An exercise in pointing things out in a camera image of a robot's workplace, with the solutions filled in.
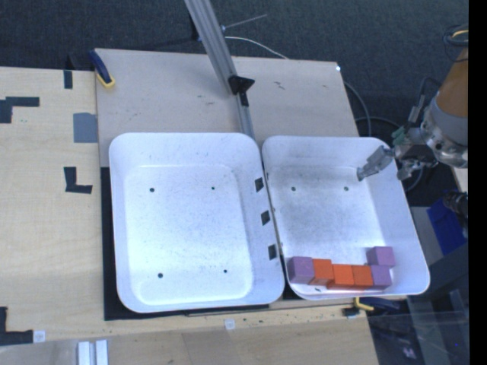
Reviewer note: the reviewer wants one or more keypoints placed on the white plastic tray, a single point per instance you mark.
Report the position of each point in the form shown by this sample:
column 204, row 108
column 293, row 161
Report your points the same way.
column 190, row 234
column 331, row 219

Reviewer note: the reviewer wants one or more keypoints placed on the orange cube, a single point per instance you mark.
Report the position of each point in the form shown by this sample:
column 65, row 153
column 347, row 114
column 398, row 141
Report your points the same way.
column 362, row 276
column 343, row 275
column 323, row 269

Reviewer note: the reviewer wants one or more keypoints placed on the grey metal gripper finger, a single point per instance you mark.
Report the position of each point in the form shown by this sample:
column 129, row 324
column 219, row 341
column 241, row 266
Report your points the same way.
column 374, row 164
column 406, row 170

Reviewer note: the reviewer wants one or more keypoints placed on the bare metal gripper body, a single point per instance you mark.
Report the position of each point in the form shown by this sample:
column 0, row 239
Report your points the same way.
column 418, row 152

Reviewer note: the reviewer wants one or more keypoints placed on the purple cube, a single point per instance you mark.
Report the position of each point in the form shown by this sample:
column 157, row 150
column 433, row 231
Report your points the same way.
column 301, row 269
column 381, row 276
column 381, row 256

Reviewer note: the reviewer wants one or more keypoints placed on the pale wood board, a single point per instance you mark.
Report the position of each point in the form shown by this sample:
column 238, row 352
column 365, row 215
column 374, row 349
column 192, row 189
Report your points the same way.
column 171, row 89

